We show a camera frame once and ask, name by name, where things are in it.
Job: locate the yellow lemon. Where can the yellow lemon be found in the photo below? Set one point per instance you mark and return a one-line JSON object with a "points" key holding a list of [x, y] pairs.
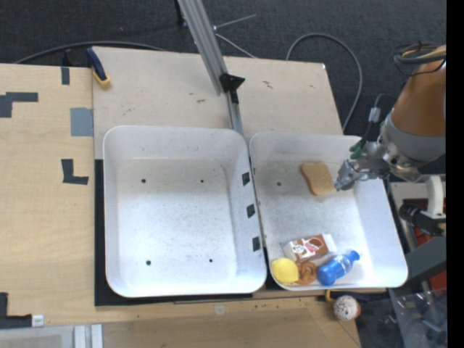
{"points": [[284, 270]]}

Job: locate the brown pretzel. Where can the brown pretzel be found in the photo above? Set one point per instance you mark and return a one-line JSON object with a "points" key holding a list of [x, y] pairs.
{"points": [[307, 272]]}

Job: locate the white speckled ball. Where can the white speckled ball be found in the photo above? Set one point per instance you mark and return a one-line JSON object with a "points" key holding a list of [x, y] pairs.
{"points": [[346, 307]]}

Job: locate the brown and white carton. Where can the brown and white carton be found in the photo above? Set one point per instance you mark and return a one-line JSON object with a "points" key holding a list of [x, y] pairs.
{"points": [[308, 248]]}

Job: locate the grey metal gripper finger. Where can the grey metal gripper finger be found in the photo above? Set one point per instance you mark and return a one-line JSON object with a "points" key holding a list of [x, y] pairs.
{"points": [[345, 184], [348, 168]]}

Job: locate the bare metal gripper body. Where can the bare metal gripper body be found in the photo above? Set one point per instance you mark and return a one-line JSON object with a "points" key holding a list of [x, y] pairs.
{"points": [[377, 158]]}

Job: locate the blue bottle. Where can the blue bottle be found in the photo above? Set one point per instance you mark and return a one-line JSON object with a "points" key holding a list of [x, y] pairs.
{"points": [[335, 268]]}

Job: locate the white plastic tray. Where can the white plastic tray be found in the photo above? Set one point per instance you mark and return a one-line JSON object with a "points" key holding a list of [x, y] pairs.
{"points": [[174, 212], [308, 216]]}

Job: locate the black cylinder on white bracket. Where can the black cylinder on white bracket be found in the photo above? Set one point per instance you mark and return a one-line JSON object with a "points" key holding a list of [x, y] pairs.
{"points": [[422, 218]]}

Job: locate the brown bread slice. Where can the brown bread slice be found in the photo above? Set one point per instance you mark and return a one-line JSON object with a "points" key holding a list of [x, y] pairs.
{"points": [[319, 178]]}

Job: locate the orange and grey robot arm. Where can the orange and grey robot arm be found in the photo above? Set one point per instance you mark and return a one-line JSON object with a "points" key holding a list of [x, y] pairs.
{"points": [[420, 107]]}

